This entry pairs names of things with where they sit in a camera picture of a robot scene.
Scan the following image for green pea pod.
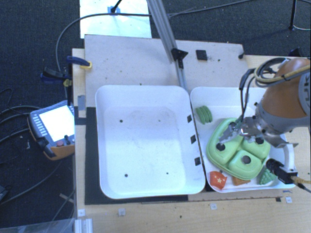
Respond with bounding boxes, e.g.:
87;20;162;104
195;105;213;125

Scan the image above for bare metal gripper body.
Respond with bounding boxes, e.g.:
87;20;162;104
239;116;271;143

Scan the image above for pale flat board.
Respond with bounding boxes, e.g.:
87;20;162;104
84;34;246;108

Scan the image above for green grapes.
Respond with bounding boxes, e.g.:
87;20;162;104
258;166;278;185

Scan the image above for green divided plate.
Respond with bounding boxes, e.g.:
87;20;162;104
206;117;271;181

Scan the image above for black cylinder on white bracket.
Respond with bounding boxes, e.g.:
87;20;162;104
265;142;299;185

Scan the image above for orange toy bread slice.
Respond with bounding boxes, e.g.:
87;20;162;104
231;176;251;186

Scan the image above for white plastic tray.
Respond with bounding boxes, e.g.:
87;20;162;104
190;86;296;194
95;84;207;200

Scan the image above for red packet with yellow star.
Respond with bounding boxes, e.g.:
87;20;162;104
209;170;228;190

